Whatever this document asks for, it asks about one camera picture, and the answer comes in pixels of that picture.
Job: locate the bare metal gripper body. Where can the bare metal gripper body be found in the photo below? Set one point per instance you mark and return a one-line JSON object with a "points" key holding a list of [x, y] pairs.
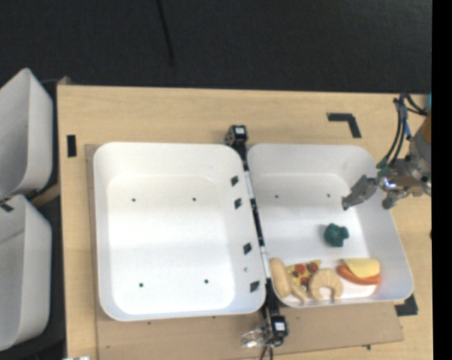
{"points": [[410, 178]]}

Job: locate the green broccoli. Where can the green broccoli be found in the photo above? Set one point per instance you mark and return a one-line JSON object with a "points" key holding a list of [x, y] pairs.
{"points": [[335, 234]]}

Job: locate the white plastic tray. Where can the white plastic tray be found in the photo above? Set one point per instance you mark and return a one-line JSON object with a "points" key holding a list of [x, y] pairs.
{"points": [[305, 216], [169, 234]]}

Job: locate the thin black and white rod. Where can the thin black and white rod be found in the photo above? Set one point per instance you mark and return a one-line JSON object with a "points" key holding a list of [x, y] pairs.
{"points": [[257, 219]]}

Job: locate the yellow cheese slice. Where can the yellow cheese slice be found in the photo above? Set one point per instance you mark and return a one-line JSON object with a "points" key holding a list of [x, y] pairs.
{"points": [[363, 266]]}

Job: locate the pizza slice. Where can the pizza slice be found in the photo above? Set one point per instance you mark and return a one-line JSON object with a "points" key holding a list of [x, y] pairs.
{"points": [[300, 272]]}

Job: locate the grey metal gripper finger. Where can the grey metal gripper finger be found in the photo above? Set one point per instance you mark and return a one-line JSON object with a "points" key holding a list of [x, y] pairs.
{"points": [[391, 200], [359, 192]]}

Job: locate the beige croissant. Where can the beige croissant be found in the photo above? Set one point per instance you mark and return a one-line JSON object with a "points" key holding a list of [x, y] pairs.
{"points": [[325, 281]]}

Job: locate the orange sausage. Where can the orange sausage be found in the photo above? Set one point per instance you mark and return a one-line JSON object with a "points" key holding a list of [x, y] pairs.
{"points": [[361, 279]]}

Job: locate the beige bread roll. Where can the beige bread roll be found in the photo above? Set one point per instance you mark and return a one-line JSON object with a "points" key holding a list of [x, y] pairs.
{"points": [[280, 278]]}

